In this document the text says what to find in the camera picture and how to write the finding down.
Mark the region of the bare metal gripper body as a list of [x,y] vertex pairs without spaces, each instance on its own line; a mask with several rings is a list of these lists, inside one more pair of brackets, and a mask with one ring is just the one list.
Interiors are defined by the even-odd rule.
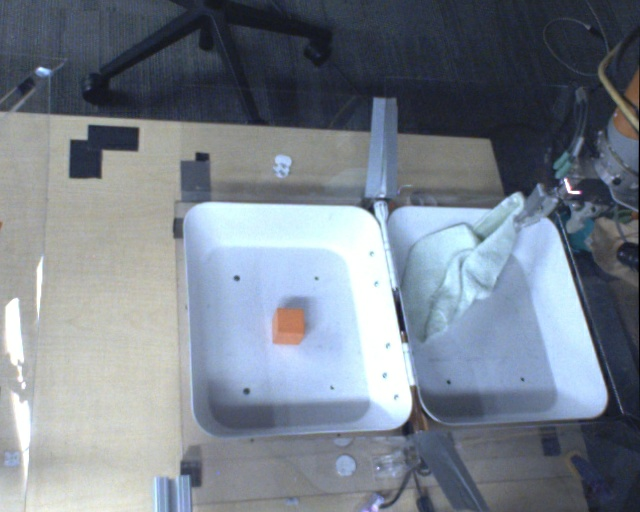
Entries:
[[580,158],[565,152],[553,163],[553,171],[568,198],[639,211],[639,167],[635,159],[625,161],[604,150],[597,157]]

